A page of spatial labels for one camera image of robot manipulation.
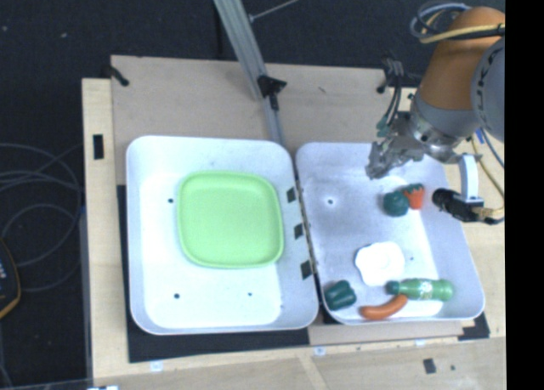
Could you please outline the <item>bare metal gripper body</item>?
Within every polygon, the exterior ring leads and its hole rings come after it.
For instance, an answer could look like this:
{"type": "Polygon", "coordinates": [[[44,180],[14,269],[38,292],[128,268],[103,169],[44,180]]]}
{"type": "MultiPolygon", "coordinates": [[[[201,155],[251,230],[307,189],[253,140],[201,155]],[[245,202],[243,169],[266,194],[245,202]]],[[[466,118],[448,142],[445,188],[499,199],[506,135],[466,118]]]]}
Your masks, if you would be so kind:
{"type": "Polygon", "coordinates": [[[399,164],[421,161],[425,155],[446,164],[460,157],[456,147],[461,140],[441,132],[416,113],[399,113],[387,130],[382,150],[397,152],[399,164]]]}

